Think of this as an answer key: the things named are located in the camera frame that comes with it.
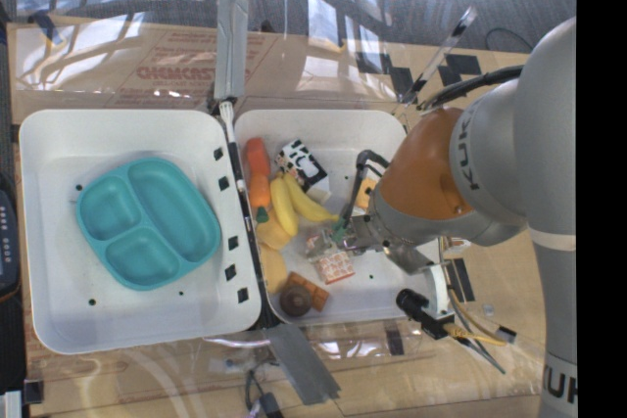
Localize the yellow banana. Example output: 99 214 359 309
282 170 341 224
269 175 301 238

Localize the black and white carton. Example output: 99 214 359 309
273 139 332 205

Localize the white plastic tray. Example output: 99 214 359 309
18 108 263 355
233 108 445 327

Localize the black block with thin wires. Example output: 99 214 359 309
257 391 285 418

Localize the orange carrot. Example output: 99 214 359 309
244 136 272 224

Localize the yellow rounded toy food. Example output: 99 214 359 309
255 209 293 252
259 243 290 296

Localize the brown doughnut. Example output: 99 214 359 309
278 285 314 318

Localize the brown biscuit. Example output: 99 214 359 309
285 271 331 313

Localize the clear plastic packet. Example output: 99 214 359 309
305 227 340 260

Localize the black cylinder on white bracket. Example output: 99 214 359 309
395 259 458 342

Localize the brown cardboard board red print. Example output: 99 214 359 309
6 17 546 418

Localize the orange and white packet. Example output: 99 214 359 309
313 249 357 286

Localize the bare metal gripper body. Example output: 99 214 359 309
342 211 435 276

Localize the blue divided plate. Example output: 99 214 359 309
74 156 223 293

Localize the yellow square biscuit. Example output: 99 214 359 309
354 177 379 211

